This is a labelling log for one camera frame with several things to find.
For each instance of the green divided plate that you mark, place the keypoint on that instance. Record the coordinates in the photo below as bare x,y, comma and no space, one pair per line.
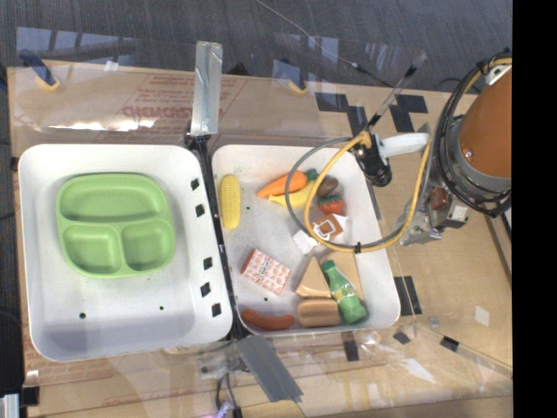
113,224

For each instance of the hot dog bun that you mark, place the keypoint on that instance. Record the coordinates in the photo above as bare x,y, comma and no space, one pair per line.
318,312

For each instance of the tan sandwich wedge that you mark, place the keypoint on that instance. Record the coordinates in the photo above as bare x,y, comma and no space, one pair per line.
313,281

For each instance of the black cylinder on white bracket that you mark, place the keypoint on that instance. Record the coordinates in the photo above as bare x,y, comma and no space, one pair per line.
378,170

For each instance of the brown potato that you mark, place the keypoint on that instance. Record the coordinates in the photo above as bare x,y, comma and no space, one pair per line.
327,186

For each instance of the thin black rod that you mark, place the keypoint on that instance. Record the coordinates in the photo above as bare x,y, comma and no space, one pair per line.
215,233

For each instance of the orange patterned packet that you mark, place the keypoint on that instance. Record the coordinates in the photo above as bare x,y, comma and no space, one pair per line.
265,271

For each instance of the red sausage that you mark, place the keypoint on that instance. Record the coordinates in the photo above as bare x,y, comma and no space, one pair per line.
267,320

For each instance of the orange carrot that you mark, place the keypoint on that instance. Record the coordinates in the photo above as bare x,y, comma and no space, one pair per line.
283,184

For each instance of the green bottle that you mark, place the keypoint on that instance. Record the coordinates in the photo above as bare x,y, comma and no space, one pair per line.
348,298

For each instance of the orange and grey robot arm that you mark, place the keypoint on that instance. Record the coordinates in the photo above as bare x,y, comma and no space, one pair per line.
489,124

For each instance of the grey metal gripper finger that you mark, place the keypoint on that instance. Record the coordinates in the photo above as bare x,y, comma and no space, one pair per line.
409,233
431,235

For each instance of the yellow corn cob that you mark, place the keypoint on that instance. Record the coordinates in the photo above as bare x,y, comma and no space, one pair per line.
230,200

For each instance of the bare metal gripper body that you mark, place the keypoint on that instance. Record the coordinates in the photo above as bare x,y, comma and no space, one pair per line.
446,209

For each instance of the white and orange carton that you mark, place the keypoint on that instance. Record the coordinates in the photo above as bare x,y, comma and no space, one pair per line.
328,227

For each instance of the yellow banana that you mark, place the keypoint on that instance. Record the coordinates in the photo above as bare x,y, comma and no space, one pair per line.
298,198

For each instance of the red strawberry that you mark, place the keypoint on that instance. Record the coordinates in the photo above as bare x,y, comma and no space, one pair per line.
333,205

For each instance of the white plastic tray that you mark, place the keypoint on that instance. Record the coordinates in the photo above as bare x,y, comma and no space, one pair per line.
270,233
130,312

